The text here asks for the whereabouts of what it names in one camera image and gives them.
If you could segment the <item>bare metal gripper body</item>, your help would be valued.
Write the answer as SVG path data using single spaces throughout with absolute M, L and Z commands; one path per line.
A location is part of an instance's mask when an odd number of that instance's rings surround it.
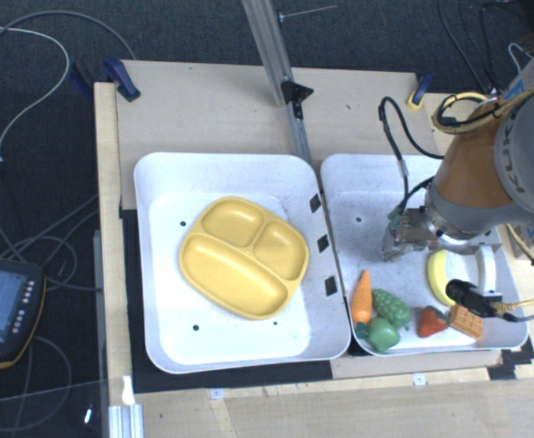
M 494 211 L 471 206 L 419 206 L 391 211 L 397 242 L 416 242 L 416 250 L 476 245 L 494 227 Z

